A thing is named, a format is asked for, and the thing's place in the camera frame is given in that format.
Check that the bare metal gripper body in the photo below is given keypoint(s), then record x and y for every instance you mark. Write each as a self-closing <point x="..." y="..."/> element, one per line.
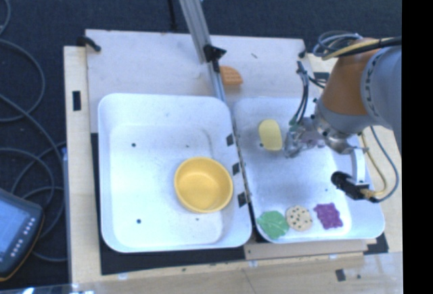
<point x="333" y="142"/>

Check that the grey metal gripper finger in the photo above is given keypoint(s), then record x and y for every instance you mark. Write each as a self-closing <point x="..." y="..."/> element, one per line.
<point x="288" y="147"/>
<point x="299" y="149"/>

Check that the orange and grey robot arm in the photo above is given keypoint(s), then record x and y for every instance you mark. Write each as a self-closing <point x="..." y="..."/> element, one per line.
<point x="365" y="90"/>

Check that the yellow oval toy food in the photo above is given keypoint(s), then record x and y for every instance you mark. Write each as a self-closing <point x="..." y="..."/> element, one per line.
<point x="270" y="134"/>

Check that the white plastic tray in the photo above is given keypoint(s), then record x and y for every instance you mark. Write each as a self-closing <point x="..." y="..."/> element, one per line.
<point x="304" y="181"/>
<point x="152" y="184"/>

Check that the chocolate chip biscuit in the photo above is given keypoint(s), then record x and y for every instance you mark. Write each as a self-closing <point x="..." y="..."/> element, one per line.
<point x="299" y="218"/>

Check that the purple grapes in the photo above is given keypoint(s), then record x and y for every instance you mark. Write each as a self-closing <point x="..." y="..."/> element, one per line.
<point x="328" y="216"/>

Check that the green lettuce leaf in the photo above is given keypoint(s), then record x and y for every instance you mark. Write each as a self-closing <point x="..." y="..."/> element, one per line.
<point x="272" y="225"/>

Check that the orange bread slice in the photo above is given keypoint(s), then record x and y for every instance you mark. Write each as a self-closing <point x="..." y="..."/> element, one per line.
<point x="231" y="75"/>

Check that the yellow bowl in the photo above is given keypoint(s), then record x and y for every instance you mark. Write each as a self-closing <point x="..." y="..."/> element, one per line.
<point x="203" y="186"/>

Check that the pale wood board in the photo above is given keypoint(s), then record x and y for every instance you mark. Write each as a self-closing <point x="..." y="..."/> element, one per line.
<point x="152" y="63"/>

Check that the black cylinder on white bracket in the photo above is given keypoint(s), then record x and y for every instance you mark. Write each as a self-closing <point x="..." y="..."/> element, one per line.
<point x="352" y="186"/>

